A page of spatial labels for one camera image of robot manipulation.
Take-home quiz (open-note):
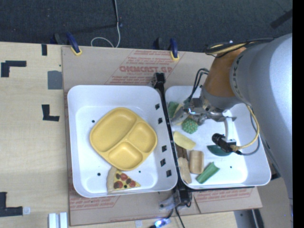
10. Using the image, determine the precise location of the yellow divided plate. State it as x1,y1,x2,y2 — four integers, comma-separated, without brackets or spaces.
89,107,158,171

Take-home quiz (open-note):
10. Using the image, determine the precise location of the toy pizza slice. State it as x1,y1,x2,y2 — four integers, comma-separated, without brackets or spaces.
105,166,142,194

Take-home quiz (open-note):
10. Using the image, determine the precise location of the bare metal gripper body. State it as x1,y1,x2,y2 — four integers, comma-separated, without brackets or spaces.
189,97,226,124

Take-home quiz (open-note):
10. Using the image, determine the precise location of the green toy celery stick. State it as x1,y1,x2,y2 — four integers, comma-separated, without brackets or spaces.
196,161,220,185

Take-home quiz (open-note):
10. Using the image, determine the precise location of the pale tan toy biscuit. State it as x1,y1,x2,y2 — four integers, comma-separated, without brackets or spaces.
177,157,193,185

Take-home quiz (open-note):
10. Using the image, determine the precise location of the brown cardboard board red print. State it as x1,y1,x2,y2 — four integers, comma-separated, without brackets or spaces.
61,46,263,227

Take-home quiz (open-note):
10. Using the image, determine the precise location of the tan toy bread roll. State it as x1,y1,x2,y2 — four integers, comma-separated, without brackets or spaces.
188,150,205,175

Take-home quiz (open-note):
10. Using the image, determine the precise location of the black cylinder on white bracket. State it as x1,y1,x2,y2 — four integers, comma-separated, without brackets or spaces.
211,116,238,153

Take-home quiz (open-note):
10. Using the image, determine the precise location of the white plastic tray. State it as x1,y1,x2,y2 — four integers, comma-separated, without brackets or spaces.
164,85,272,190
67,84,179,199

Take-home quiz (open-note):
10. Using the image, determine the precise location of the thin black rod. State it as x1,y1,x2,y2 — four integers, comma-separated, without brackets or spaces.
156,81,188,199

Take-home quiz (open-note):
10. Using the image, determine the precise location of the dark green toy leaf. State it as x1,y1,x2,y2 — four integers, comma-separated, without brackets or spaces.
206,144,233,157

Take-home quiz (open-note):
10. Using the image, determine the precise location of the green dotted toy broccoli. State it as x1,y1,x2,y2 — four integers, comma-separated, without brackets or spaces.
181,117,199,135

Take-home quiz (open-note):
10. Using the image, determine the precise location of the yellow toy banana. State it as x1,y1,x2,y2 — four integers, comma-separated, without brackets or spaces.
172,131,197,151

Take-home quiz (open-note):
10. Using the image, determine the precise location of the black block with thin wires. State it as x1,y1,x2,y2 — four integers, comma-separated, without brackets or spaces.
152,72,166,89
171,187,192,208

